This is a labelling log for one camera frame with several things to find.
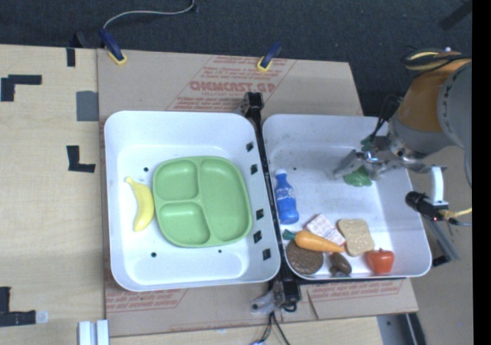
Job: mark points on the pink and white packet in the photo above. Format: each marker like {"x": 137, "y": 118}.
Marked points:
{"x": 324, "y": 225}

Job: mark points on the brown cardboard board red print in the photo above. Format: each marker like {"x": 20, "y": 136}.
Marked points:
{"x": 161, "y": 83}

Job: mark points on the yellow banana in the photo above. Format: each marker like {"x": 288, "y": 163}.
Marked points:
{"x": 144, "y": 205}

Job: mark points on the white plastic tray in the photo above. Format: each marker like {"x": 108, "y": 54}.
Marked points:
{"x": 184, "y": 270}
{"x": 326, "y": 198}

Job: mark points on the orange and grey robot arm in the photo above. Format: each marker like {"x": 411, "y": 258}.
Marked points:
{"x": 426, "y": 106}

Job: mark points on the brown mushroom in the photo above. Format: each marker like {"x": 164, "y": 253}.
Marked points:
{"x": 340, "y": 265}

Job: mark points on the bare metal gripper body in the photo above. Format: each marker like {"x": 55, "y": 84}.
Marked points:
{"x": 387, "y": 155}

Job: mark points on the thin black rod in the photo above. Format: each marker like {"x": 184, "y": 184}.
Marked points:
{"x": 267, "y": 175}

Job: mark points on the orange carrot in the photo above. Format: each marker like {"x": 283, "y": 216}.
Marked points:
{"x": 316, "y": 243}

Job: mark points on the brown round biscuit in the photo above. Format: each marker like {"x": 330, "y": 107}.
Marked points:
{"x": 303, "y": 261}

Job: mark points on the tan bread slice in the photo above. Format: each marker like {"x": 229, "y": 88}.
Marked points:
{"x": 356, "y": 238}

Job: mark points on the green broccoli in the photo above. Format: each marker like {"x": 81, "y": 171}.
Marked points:
{"x": 358, "y": 180}

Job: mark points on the blue bottle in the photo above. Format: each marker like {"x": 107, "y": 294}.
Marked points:
{"x": 287, "y": 201}

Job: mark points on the green divided plate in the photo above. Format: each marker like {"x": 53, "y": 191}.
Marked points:
{"x": 215, "y": 198}

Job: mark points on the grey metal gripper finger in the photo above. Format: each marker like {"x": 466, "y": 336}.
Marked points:
{"x": 378, "y": 173}
{"x": 349, "y": 164}

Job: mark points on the black cylinder on white bracket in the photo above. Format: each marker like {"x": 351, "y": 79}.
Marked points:
{"x": 422, "y": 203}

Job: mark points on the red pepper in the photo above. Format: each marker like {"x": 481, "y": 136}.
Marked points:
{"x": 380, "y": 262}

